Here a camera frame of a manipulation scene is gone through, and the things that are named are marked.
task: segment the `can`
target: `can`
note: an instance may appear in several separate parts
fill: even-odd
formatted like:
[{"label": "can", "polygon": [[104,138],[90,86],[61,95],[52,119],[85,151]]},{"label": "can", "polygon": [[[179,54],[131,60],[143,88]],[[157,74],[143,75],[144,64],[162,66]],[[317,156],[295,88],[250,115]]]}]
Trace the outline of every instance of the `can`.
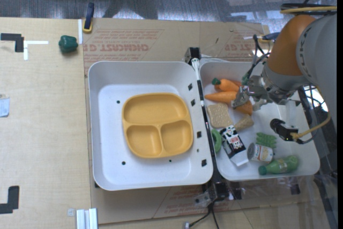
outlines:
[{"label": "can", "polygon": [[248,159],[270,163],[273,160],[273,149],[267,146],[251,143],[248,147]]}]

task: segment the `yellow divided plate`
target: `yellow divided plate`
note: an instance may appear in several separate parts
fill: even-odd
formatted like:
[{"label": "yellow divided plate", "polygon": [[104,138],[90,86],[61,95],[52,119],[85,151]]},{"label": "yellow divided plate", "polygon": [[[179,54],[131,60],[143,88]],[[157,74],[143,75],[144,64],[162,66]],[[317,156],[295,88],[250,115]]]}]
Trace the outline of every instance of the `yellow divided plate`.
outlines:
[{"label": "yellow divided plate", "polygon": [[186,152],[193,143],[188,108],[173,93],[148,93],[129,98],[122,110],[126,142],[142,158]]}]

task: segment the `green bottle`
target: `green bottle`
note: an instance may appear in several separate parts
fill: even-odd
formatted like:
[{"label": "green bottle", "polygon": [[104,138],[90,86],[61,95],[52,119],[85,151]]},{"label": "green bottle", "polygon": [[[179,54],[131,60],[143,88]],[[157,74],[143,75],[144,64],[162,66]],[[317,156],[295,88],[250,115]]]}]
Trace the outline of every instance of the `green bottle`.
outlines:
[{"label": "green bottle", "polygon": [[270,174],[283,174],[289,173],[297,169],[299,160],[296,156],[288,156],[286,158],[279,158],[272,160],[266,166],[259,166],[258,173],[260,175]]}]

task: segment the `bottle cap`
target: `bottle cap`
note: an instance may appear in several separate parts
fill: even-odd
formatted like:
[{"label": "bottle cap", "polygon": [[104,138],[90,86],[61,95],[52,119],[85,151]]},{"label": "bottle cap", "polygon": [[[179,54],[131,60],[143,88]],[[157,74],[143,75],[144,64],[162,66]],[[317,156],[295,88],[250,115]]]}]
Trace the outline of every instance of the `bottle cap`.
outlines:
[{"label": "bottle cap", "polygon": [[265,166],[259,166],[258,167],[258,173],[260,175],[265,175],[267,173],[267,168]]},{"label": "bottle cap", "polygon": [[221,83],[220,80],[217,79],[217,78],[214,78],[214,79],[212,80],[212,84],[213,84],[213,85],[218,85],[218,84],[220,84],[220,83]]}]

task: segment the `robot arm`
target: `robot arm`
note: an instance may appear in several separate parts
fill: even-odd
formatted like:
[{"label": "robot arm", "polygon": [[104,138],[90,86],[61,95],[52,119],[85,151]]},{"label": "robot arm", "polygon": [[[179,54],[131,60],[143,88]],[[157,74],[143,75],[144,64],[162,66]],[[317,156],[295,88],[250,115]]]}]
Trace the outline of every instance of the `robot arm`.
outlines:
[{"label": "robot arm", "polygon": [[260,76],[251,76],[233,108],[253,97],[255,109],[273,102],[285,105],[301,86],[315,85],[337,131],[337,14],[292,18],[281,30]]}]

